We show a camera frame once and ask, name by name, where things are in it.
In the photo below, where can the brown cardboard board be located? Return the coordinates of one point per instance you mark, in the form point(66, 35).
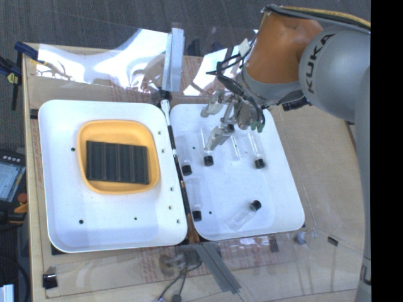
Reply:
point(327, 156)

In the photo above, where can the white plastic tray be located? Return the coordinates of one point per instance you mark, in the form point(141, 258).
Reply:
point(107, 212)
point(239, 187)

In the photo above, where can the yellow square dish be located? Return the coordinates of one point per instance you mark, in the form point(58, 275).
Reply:
point(119, 131)

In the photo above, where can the clear vial with black cap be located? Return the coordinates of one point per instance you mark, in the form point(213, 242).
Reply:
point(197, 215)
point(255, 205)
point(208, 160)
point(186, 170)
point(259, 163)

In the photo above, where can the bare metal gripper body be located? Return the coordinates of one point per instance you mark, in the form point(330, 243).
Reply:
point(244, 112)

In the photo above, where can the thin black and white rod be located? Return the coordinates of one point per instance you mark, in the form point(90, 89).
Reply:
point(176, 159)

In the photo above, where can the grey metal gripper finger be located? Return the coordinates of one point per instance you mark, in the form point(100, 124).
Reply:
point(218, 135)
point(210, 107)

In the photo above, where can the black ribbed rack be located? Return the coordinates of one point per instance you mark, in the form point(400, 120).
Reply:
point(117, 162)

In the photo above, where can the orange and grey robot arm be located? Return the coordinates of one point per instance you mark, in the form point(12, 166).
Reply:
point(333, 61)

